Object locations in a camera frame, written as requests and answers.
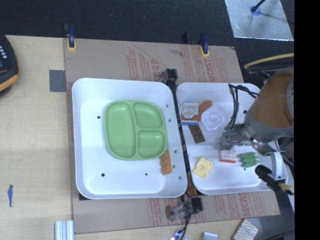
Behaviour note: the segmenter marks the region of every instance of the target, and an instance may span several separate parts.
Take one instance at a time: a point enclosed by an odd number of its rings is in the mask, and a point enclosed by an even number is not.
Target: black and orange device
[[[0,97],[11,89],[19,76],[20,70],[14,50],[6,36],[0,32]]]

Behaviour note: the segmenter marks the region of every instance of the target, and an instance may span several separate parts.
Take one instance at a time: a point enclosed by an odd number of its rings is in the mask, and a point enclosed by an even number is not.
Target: green plate
[[[108,150],[118,159],[154,159],[167,149],[164,115],[150,102],[111,102],[104,111],[104,135]]]

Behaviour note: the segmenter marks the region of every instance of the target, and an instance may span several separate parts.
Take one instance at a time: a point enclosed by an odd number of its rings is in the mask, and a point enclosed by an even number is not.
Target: wooden table
[[[65,70],[63,38],[7,36],[21,75],[0,98],[0,239],[53,240],[56,221],[73,219],[65,92],[50,92],[49,70]],[[12,207],[8,189],[13,186]],[[241,220],[190,224],[229,240]],[[76,240],[169,240],[177,226],[90,234]]]

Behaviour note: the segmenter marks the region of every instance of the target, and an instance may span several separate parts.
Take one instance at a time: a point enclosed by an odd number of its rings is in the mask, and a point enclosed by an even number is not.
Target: cardboard sheet
[[[209,46],[202,57],[200,46],[77,39],[76,50],[64,41],[69,152],[74,232],[76,234],[136,228],[182,225],[170,221],[166,208],[180,198],[132,198],[89,200],[81,197],[75,179],[72,86],[80,78],[158,81],[165,69],[177,69],[177,83],[243,83],[236,52],[232,47]],[[204,210],[190,223],[235,220],[279,215],[273,191],[203,195]]]

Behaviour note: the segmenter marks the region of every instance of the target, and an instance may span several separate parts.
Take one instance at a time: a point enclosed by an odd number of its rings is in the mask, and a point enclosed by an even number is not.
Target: black floor
[[[280,1],[294,36],[295,0]],[[235,38],[224,0],[0,0],[0,7],[6,35],[63,37],[64,23],[83,39],[179,43],[189,31],[197,43],[204,32],[209,45],[235,47],[244,81],[259,87],[262,79],[243,65],[294,52],[293,41]]]

